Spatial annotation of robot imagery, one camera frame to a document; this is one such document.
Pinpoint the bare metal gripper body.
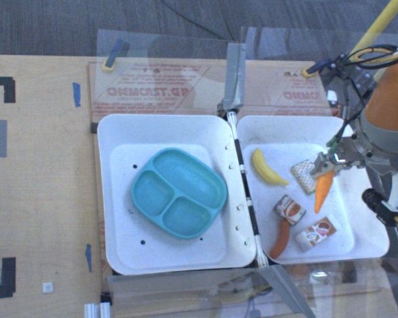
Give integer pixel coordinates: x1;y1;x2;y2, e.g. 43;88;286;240
333;136;374;171

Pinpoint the orange carrot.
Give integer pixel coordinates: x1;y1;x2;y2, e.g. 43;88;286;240
313;169;336;215

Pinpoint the white patterned packet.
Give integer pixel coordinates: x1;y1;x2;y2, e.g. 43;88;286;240
289;159;320;196

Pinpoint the small orange and white can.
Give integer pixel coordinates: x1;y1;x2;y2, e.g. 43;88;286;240
273;194;307;227

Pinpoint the yellow banana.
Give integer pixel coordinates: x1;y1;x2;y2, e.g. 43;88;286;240
250;148;291;187

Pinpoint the white plastic tray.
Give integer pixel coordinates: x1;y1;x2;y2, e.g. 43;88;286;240
97;113;257;276
235;115;391;266

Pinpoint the white and brown carton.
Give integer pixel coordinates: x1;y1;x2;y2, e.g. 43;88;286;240
295;216;342;253

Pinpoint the orange-brown sausage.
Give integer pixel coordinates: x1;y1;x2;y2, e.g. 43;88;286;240
269;218;291;260

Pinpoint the blue divided plate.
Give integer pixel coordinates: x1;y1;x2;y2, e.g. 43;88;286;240
131;147;229;240

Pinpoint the brown cardboard board red print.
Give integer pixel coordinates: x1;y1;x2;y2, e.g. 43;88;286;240
88;58;391;280

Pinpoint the black cylinder on white bracket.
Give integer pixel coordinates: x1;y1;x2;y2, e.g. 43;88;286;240
361;172;398;229

